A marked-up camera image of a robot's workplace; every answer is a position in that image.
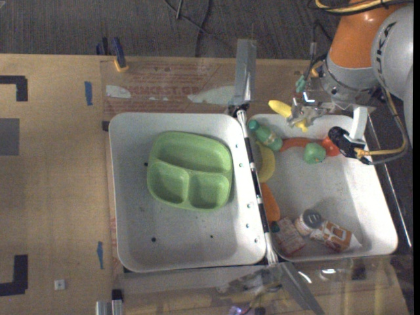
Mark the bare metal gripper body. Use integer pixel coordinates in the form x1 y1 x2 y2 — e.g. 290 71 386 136
290 76 377 112

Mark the yellow corn cob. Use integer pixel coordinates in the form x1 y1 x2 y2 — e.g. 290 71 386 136
268 99 310 133

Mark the orange sausage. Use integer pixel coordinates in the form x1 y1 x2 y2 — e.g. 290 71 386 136
280 137 324 153

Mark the green bottle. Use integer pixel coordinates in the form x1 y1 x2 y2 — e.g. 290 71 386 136
247 119 284 153

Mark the red round toy fruit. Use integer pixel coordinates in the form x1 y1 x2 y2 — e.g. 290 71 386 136
321 136 342 158

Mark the green apple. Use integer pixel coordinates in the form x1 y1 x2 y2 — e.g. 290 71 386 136
303 142 327 165

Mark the yellow banana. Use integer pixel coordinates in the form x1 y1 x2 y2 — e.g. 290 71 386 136
255 141 276 184

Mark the thin black and white rod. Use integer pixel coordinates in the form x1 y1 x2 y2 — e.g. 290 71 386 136
235 109 279 266

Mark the white plastic tray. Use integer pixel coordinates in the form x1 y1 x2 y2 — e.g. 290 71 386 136
108 112 267 274
245 112 400 263

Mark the orange carrot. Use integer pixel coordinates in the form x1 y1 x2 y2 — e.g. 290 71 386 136
261 182 282 233

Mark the small can with grey lid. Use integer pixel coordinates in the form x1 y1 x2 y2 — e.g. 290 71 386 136
294 209 324 237

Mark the green divided plate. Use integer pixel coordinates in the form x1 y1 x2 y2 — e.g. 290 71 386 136
146 130 234 211

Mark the red and white packet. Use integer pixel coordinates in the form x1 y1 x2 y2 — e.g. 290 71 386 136
274 217 306 256

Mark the brown and white carton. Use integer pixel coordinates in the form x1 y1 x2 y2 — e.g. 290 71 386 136
310 220 364 253

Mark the black cylinder on white bracket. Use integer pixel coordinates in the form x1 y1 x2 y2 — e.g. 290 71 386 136
327 106 370 159

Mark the black block with thin wires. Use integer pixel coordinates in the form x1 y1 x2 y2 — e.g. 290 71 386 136
228 101 251 117

